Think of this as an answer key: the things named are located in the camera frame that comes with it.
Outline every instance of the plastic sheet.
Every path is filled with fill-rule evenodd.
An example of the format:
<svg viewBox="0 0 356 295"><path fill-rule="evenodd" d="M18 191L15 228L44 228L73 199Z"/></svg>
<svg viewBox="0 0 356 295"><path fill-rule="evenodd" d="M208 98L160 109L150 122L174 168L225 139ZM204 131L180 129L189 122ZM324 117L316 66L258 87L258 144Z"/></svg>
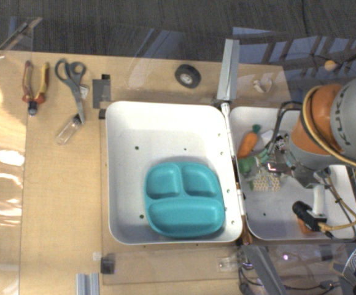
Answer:
<svg viewBox="0 0 356 295"><path fill-rule="evenodd" d="M18 19L18 25L24 24ZM32 29L0 46L0 294L18 294L23 164L28 115L19 105L24 62L30 57Z"/></svg>
<svg viewBox="0 0 356 295"><path fill-rule="evenodd" d="M120 45L121 34L128 39L130 36L131 42ZM268 107L287 100L302 101L313 86L335 82L344 85L356 77L356 40L295 37L286 32L248 28L234 28L231 39L239 40L237 106ZM211 103L219 82L224 42L219 37L117 26L107 52L131 60L124 71L112 74L112 100L125 97L136 101ZM190 89L177 82L174 73L180 64L198 70L199 86Z"/></svg>
<svg viewBox="0 0 356 295"><path fill-rule="evenodd" d="M349 257L356 243L329 245L269 245L268 254L287 294L344 294L341 283L343 270L349 267ZM269 294L263 286L256 266L250 263L241 248L237 252L240 288L250 288L254 294Z"/></svg>

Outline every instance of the scissors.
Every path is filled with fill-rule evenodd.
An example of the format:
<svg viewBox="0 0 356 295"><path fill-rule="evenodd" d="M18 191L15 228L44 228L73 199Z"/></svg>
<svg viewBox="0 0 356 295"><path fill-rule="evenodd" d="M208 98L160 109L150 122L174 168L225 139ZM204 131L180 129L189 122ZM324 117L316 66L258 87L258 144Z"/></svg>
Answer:
<svg viewBox="0 0 356 295"><path fill-rule="evenodd" d="M64 64L64 73L66 77L61 77L58 72L60 65ZM68 63L65 59L59 60L55 65L55 74L57 78L64 84L66 84L72 91L74 96L75 104L79 112L80 121L82 124L85 123L84 109L81 102L81 92L80 92L80 81L84 75L86 67L81 62Z"/></svg>

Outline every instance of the scissor blade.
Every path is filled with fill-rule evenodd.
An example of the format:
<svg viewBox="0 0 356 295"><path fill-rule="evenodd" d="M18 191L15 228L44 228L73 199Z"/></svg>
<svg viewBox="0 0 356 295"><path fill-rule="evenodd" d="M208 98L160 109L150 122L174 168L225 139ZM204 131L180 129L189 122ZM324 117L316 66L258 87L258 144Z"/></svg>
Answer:
<svg viewBox="0 0 356 295"><path fill-rule="evenodd" d="M84 116L84 108L82 107L81 96L74 95L74 99L75 99L75 104L77 106L77 110L79 112L81 123L84 124L85 116Z"/></svg>

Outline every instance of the clear plastic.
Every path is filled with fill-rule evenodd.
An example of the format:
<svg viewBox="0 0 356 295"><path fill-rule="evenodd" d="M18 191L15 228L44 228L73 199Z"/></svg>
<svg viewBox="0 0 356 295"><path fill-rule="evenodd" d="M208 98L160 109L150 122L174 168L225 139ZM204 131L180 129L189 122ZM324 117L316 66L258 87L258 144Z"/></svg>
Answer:
<svg viewBox="0 0 356 295"><path fill-rule="evenodd" d="M0 46L0 294L18 294L28 120L20 85L24 62L31 56L33 27L39 21L17 19L17 26L9 30L10 41Z"/></svg>
<svg viewBox="0 0 356 295"><path fill-rule="evenodd" d="M313 85L345 84L356 76L356 41L295 38L241 28L234 29L232 38L240 40L238 99L234 106L279 107L286 100L301 100ZM81 61L87 66L82 82L88 85L102 74L109 74L110 95L103 92L102 108L118 100L211 104L219 84L224 44L225 39L220 37L115 25L106 38L109 56L33 53L32 59L36 66L50 61L51 67L62 57L70 62ZM234 243L178 241L170 246L127 246L114 240L108 228L106 133L99 110L91 107L90 97L85 99L87 122L61 148L56 133L77 110L69 89L52 75L46 103L29 120L26 104L21 102L20 82L30 54L10 51L5 56L0 61L0 115L8 115L8 120L0 121L0 183L4 184L0 186L0 292L18 291L26 152L25 199L29 204L22 220L21 256L21 287L25 294L72 293L77 273L100 270L100 257L92 257L99 253L102 257L113 254L115 259L114 274L103 274L100 279L102 294L164 294L174 290L176 294L239 294L239 265L231 260L237 250ZM197 87L187 88L176 79L178 67L184 64L200 73ZM268 248L286 285L317 282L321 277L312 279L317 274L315 263L324 269L331 262L318 261L314 256L319 244L308 245L307 253L304 245L285 244L276 241ZM348 254L342 251L334 256L344 265ZM294 257L304 262L298 273Z"/></svg>
<svg viewBox="0 0 356 295"><path fill-rule="evenodd" d="M69 122L60 130L55 139L59 145L65 145L71 136L81 127L81 120L79 115L74 116Z"/></svg>
<svg viewBox="0 0 356 295"><path fill-rule="evenodd" d="M268 245L266 249L288 294L346 294L356 286L356 243ZM220 263L237 268L241 289L270 294L263 284L266 277L258 274L245 248Z"/></svg>

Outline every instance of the yellow cable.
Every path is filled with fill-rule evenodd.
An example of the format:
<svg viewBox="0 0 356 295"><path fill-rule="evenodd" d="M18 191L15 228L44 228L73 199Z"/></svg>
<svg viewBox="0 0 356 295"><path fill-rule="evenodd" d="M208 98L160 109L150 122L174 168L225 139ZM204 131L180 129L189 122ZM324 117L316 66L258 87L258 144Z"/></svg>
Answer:
<svg viewBox="0 0 356 295"><path fill-rule="evenodd" d="M302 115L303 115L303 119L305 121L305 125L306 128L308 129L309 133L311 134L311 136L313 137L313 139L324 149L326 150L329 154L331 154L332 156L336 157L338 160L353 166L356 168L356 161L348 159L347 157L341 155L340 153L336 152L335 150L333 150L331 147L329 147L329 145L324 142L323 139L320 138L320 136L313 130L313 128L311 128L311 126L309 125L309 121L308 121L308 114L306 112L306 106L308 104L308 100L311 99L312 94L321 86L317 86L317 87L313 87L312 89L310 89L310 91L308 91L308 94L306 94L304 100L303 100L303 104L302 104Z"/></svg>
<svg viewBox="0 0 356 295"><path fill-rule="evenodd" d="M332 179L330 178L329 174L327 174L327 180L328 180L329 185L331 186L333 193L336 196L336 201L340 202L341 205L344 206L348 212L350 212L350 214L354 217L355 220L352 223L348 223L345 225L338 225L338 226L329 226L323 222L319 222L319 227L320 227L321 231L322 232L331 232L333 230L346 229L348 227L352 227L352 226L356 225L356 214L354 213L353 210L350 209L350 207L340 197L340 195L338 194L338 191L336 191L336 189L333 185Z"/></svg>

